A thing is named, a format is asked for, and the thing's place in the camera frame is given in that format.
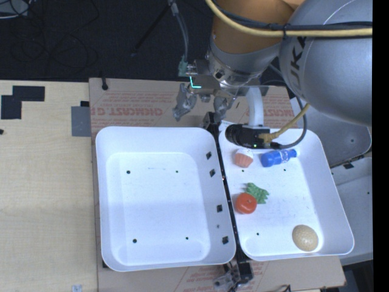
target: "teal light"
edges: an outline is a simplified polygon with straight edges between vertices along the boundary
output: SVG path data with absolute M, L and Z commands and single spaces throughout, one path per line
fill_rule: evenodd
M 191 86 L 193 89 L 201 89 L 201 86 L 199 86 L 199 85 L 193 85 L 192 77 L 189 77 L 189 79 L 190 79 L 190 86 Z

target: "toy tomato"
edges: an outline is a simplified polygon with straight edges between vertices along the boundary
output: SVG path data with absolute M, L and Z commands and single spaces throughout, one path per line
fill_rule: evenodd
M 243 214 L 250 214 L 256 209 L 256 199 L 253 195 L 243 192 L 237 197 L 235 207 Z

